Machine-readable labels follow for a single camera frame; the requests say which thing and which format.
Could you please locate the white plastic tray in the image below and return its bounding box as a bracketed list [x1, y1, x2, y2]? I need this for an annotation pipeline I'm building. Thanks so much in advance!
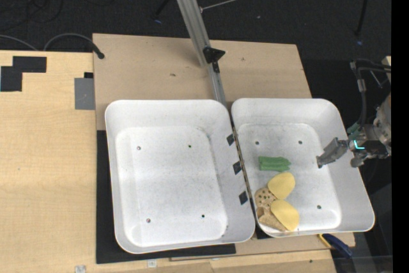
[104, 98, 257, 254]
[230, 97, 376, 238]

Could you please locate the green beans bundle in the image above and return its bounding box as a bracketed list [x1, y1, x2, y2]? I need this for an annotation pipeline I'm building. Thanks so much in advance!
[258, 155, 292, 171]

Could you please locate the round brown biscuit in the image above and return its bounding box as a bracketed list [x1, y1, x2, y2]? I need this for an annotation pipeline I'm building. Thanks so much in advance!
[254, 187, 277, 210]

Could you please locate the brown cardboard board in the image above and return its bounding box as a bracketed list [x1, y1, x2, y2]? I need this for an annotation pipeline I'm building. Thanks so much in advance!
[92, 33, 357, 263]

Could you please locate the tan bread piece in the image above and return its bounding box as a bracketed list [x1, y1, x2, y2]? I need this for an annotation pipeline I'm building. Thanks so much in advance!
[256, 207, 289, 232]

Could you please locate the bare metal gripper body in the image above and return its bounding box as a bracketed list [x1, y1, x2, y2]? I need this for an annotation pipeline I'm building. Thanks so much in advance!
[346, 93, 392, 160]

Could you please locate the yellow potato chip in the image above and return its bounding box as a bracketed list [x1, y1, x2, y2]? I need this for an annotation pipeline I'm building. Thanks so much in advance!
[270, 199, 300, 232]
[267, 171, 296, 200]

